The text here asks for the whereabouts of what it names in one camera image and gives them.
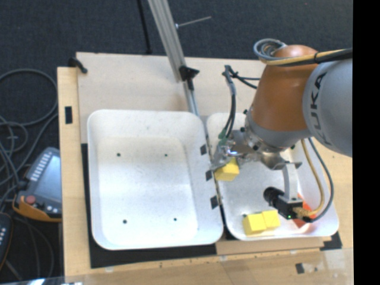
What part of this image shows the white plastic tray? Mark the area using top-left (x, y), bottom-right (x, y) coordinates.
top-left (205, 112), bottom-right (340, 242)
top-left (86, 109), bottom-right (224, 251)

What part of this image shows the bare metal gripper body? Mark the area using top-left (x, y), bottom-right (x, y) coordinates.
top-left (217, 129), bottom-right (294, 163)

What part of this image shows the pale wood board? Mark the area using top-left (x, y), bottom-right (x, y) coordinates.
top-left (75, 51), bottom-right (353, 257)

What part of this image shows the yellow cube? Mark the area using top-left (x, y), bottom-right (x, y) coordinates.
top-left (262, 209), bottom-right (281, 229)
top-left (214, 157), bottom-right (240, 182)
top-left (242, 213), bottom-right (267, 237)

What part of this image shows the black cylinder on white bracket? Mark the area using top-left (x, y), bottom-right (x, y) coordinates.
top-left (263, 158), bottom-right (312, 221)

